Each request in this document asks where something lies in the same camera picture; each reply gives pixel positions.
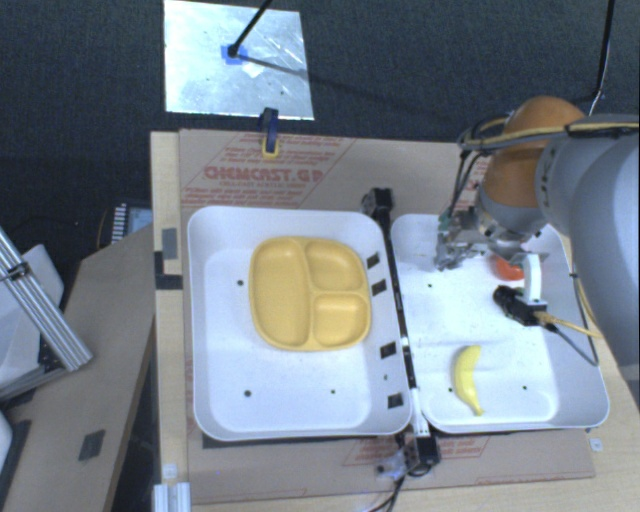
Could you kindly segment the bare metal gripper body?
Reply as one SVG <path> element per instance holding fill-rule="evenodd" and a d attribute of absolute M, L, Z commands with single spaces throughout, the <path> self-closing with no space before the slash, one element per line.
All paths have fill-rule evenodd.
<path fill-rule="evenodd" d="M 438 217 L 438 244 L 449 247 L 453 261 L 455 247 L 484 247 L 510 261 L 522 250 L 526 237 L 500 225 L 481 208 L 445 210 Z"/>

